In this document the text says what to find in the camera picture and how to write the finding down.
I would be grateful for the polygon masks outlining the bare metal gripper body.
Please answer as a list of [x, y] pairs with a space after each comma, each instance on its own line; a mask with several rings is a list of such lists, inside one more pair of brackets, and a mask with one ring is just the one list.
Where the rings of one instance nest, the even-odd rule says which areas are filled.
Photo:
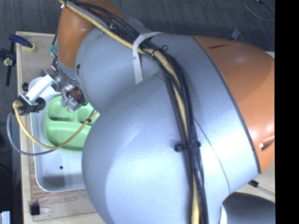
[[76, 80], [69, 78], [60, 71], [54, 73], [52, 77], [56, 83], [54, 88], [56, 92], [60, 92], [62, 96], [66, 95], [69, 99], [76, 100], [80, 106], [85, 106], [87, 104], [80, 85]]

